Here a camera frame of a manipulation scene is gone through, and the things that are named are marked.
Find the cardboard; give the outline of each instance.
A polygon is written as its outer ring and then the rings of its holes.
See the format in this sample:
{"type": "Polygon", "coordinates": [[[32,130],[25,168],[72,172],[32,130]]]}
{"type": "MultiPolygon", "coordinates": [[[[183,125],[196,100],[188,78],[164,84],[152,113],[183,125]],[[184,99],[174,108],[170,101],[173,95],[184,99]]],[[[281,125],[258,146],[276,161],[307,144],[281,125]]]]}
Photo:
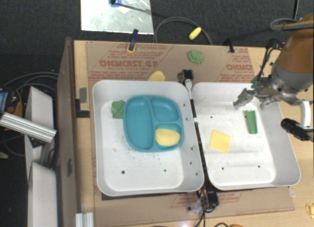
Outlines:
{"type": "MultiPolygon", "coordinates": [[[[169,221],[199,219],[199,215],[188,213],[187,206],[197,200],[196,193],[161,196],[108,198],[101,194],[96,182],[96,154],[94,142],[91,89],[101,79],[147,80],[155,71],[162,71],[167,81],[175,81],[182,69],[193,69],[197,82],[243,82],[254,77],[253,67],[246,48],[236,48],[231,54],[229,48],[221,46],[138,44],[137,51],[126,53],[127,43],[75,41],[76,98],[79,90],[87,89],[87,99],[80,102],[80,109],[90,111],[90,119],[77,118],[80,124],[80,144],[84,142],[85,160],[92,159],[94,185],[81,191],[84,201],[90,203],[84,210],[95,212],[97,227],[129,226],[169,221]],[[205,60],[193,64],[187,58],[191,50],[199,50],[205,60]],[[92,150],[86,147],[91,144],[92,150]],[[92,192],[94,200],[87,194],[92,192]]],[[[84,181],[79,172],[78,179],[84,181]]],[[[293,210],[287,187],[266,188],[247,191],[221,192],[220,205],[207,217],[235,216],[293,210]]]]}

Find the brown cylinder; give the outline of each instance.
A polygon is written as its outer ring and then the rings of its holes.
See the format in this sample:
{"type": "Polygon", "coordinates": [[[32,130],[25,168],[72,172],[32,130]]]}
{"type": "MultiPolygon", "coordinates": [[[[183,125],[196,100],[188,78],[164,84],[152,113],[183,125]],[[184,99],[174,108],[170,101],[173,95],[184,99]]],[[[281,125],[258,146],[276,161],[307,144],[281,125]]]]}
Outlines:
{"type": "MultiPolygon", "coordinates": [[[[313,21],[314,14],[307,15],[300,23],[313,21]]],[[[281,68],[293,73],[313,73],[313,28],[292,31],[278,58],[281,68]]]]}

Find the yellow square sponge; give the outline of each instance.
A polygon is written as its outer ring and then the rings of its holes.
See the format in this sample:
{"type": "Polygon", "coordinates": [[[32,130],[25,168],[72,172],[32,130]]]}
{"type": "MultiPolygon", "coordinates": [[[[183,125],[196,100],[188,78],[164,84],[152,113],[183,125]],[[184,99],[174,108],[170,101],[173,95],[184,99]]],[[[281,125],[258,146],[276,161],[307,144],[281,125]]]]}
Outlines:
{"type": "Polygon", "coordinates": [[[218,151],[228,153],[231,136],[213,130],[211,133],[209,147],[218,151]]]}

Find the white tray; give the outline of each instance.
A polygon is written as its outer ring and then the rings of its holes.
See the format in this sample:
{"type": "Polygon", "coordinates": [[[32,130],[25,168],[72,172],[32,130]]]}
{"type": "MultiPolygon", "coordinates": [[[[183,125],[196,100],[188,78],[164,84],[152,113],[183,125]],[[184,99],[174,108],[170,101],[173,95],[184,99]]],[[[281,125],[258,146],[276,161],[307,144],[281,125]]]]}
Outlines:
{"type": "Polygon", "coordinates": [[[97,82],[93,88],[97,183],[109,196],[180,193],[200,189],[204,173],[186,88],[176,82],[97,82]],[[125,138],[111,103],[137,95],[159,95],[177,103],[184,129],[182,145],[169,152],[140,152],[125,138]]]}
{"type": "Polygon", "coordinates": [[[232,102],[250,84],[198,83],[192,90],[209,179],[221,190],[298,183],[300,170],[278,103],[260,109],[257,98],[235,110],[232,102]],[[249,134],[245,110],[255,110],[258,133],[249,134]],[[231,136],[228,153],[209,148],[212,130],[231,136]]]}

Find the yellow object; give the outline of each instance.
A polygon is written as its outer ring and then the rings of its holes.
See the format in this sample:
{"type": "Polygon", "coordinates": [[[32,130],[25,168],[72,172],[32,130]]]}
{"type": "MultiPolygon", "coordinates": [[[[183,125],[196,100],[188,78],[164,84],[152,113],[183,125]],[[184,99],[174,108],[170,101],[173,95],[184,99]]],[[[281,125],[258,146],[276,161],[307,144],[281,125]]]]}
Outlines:
{"type": "Polygon", "coordinates": [[[194,40],[202,31],[202,28],[201,27],[197,27],[194,31],[191,32],[189,39],[190,40],[194,40]]]}
{"type": "Polygon", "coordinates": [[[310,218],[314,219],[314,203],[307,203],[305,209],[310,218]]]}
{"type": "Polygon", "coordinates": [[[149,78],[148,81],[165,81],[166,77],[163,72],[156,71],[149,78]]]}
{"type": "Polygon", "coordinates": [[[131,45],[131,43],[129,43],[129,45],[127,47],[127,53],[133,54],[135,52],[135,49],[136,49],[136,44],[134,44],[134,47],[133,47],[132,51],[130,51],[130,45],[131,45]]]}
{"type": "Polygon", "coordinates": [[[231,136],[213,130],[211,133],[209,147],[218,151],[228,153],[231,136]]]}
{"type": "Polygon", "coordinates": [[[158,128],[156,129],[156,142],[162,146],[174,146],[179,143],[181,135],[173,130],[158,128]]]}

